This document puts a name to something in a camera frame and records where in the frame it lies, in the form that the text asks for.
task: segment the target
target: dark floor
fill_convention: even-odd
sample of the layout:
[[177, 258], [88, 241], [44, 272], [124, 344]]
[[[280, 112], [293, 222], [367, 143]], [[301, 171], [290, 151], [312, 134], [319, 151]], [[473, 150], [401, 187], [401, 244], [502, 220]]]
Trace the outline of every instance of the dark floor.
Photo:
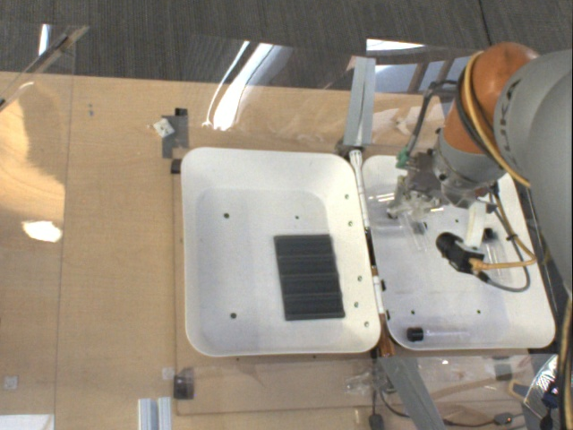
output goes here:
[[571, 47], [571, 14], [572, 0], [0, 0], [0, 22], [88, 24], [79, 74], [173, 80], [196, 34], [342, 53], [367, 37], [548, 52]]

